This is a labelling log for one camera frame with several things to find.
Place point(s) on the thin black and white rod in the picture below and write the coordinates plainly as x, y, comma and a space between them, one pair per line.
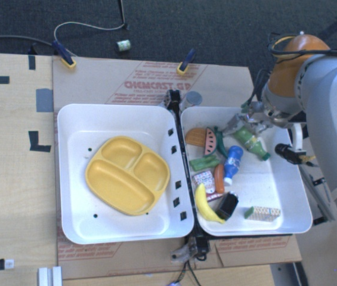
186, 165

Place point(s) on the patterned carton with green end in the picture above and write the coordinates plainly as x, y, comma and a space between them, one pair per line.
265, 214

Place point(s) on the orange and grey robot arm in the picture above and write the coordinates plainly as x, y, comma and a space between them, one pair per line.
323, 100

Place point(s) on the white plastic tray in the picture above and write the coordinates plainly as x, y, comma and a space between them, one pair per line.
263, 186
75, 189

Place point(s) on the dark green pepper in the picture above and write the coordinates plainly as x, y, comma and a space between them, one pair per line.
221, 144

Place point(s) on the yellow divided plate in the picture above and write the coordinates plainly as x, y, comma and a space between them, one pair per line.
120, 180

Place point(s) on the black cylinder on white bracket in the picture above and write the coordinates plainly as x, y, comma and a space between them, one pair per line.
287, 153

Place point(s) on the blue plastic bottle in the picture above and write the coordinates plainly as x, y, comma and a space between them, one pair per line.
233, 162

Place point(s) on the green plastic bottle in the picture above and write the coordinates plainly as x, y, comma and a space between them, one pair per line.
250, 143

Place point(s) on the orange sausage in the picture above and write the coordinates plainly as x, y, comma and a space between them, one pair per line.
219, 179

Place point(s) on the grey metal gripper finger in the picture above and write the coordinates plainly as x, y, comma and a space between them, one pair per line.
260, 129
234, 124

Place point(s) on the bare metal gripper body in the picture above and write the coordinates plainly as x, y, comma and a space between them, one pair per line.
265, 113

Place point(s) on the red and white packet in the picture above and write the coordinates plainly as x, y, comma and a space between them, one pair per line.
205, 179

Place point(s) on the grey can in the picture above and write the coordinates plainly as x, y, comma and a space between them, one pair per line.
192, 99

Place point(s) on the small green and white can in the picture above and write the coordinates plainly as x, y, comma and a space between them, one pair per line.
123, 45

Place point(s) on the black carton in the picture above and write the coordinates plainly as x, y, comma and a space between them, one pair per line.
228, 205

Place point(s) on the brown cardboard board, red print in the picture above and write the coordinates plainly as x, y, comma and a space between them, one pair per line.
102, 82

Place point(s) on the pink watermelon slice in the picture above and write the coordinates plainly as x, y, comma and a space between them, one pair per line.
210, 143

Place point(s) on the green pea pods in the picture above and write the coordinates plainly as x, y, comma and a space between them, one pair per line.
204, 163

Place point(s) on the yellow banana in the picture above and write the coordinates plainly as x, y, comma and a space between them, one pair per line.
204, 207

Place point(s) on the orange bread slice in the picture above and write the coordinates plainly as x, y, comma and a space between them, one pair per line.
195, 136

